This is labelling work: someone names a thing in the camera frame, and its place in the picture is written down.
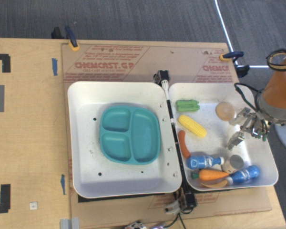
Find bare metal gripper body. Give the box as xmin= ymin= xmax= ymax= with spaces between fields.
xmin=239 ymin=112 xmax=269 ymax=140

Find beige round bun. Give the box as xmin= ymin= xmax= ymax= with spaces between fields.
xmin=215 ymin=101 xmax=236 ymax=122

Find white plastic tray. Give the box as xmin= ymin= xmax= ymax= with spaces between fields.
xmin=168 ymin=82 xmax=279 ymax=192
xmin=67 ymin=81 xmax=183 ymax=199

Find small beige can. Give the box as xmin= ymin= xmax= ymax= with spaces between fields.
xmin=221 ymin=154 xmax=245 ymax=174

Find blue and white bottle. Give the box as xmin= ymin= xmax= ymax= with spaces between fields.
xmin=225 ymin=165 xmax=260 ymax=185
xmin=186 ymin=155 xmax=225 ymax=170

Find orange carrot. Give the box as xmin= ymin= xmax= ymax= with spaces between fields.
xmin=190 ymin=169 xmax=229 ymax=182

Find yellow corn cob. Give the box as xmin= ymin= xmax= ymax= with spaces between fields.
xmin=178 ymin=114 xmax=207 ymax=138

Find tan crescent slice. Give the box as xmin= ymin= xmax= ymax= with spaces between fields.
xmin=200 ymin=179 xmax=229 ymax=189

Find orange sausage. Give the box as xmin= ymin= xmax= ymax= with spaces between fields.
xmin=177 ymin=130 xmax=191 ymax=159

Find green beans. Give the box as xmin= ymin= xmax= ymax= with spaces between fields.
xmin=175 ymin=99 xmax=201 ymax=113

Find thin black and white rod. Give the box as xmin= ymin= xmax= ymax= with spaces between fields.
xmin=161 ymin=79 xmax=194 ymax=196

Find teal divided plate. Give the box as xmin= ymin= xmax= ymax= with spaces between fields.
xmin=99 ymin=105 xmax=162 ymax=166

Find black and white small object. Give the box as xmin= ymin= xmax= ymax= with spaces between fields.
xmin=125 ymin=220 xmax=147 ymax=229

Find black block with thin wires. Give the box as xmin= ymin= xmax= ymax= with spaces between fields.
xmin=153 ymin=70 xmax=170 ymax=84
xmin=182 ymin=192 xmax=197 ymax=210

